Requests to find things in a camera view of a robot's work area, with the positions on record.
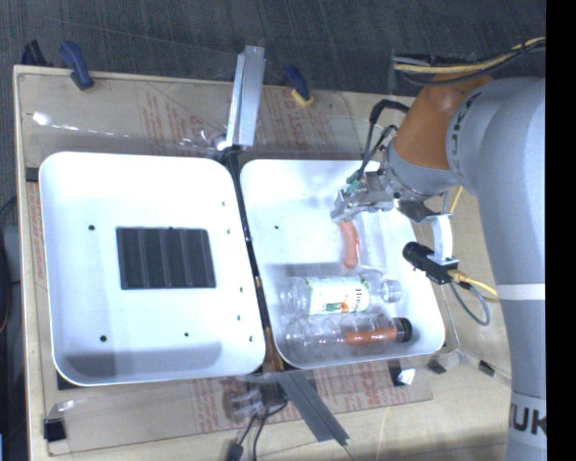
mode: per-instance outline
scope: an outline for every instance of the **dark gray floor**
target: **dark gray floor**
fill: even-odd
[[[0,206],[15,194],[12,66],[32,39],[56,66],[73,39],[93,70],[210,80],[264,44],[267,84],[291,62],[312,88],[416,95],[389,75],[393,53],[476,60],[545,35],[546,0],[0,0]],[[496,75],[544,71],[539,53]]]

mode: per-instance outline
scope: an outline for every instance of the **black bottle cap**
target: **black bottle cap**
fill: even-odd
[[[412,323],[407,318],[396,318],[397,342],[409,342],[412,339]]]

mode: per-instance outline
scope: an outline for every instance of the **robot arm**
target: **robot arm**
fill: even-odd
[[[379,170],[342,189],[331,212],[340,222],[395,207],[416,223],[433,221],[436,251],[424,257],[439,274],[427,275],[446,283],[447,269],[456,268],[456,260],[444,267],[444,245],[437,244],[447,222],[424,201],[453,185],[478,198],[512,364],[506,461],[547,458],[544,108],[544,79],[425,87]]]

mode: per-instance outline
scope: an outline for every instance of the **white tray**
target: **white tray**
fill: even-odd
[[[406,343],[393,343],[382,352],[298,358],[286,343],[284,329],[289,317],[282,312],[279,288],[292,276],[343,275],[342,240],[331,222],[337,190],[360,165],[345,160],[268,160],[248,162],[241,171],[241,184],[258,270],[262,279],[271,326],[279,353],[299,368],[315,368],[380,359],[427,355],[444,343],[444,322],[423,272],[414,272],[401,252],[416,237],[410,221],[397,210],[365,213],[360,225],[361,246],[372,254],[382,253],[386,277],[399,280],[403,297],[386,305],[389,316],[408,318],[414,336]],[[372,162],[369,169],[374,170]]]
[[[237,376],[265,342],[228,170],[202,158],[58,153],[40,167],[52,349],[83,386]],[[123,290],[116,229],[208,232],[215,288]]]

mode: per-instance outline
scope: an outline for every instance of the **bottle label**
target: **bottle label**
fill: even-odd
[[[367,308],[371,294],[359,277],[308,277],[309,314],[360,312]]]

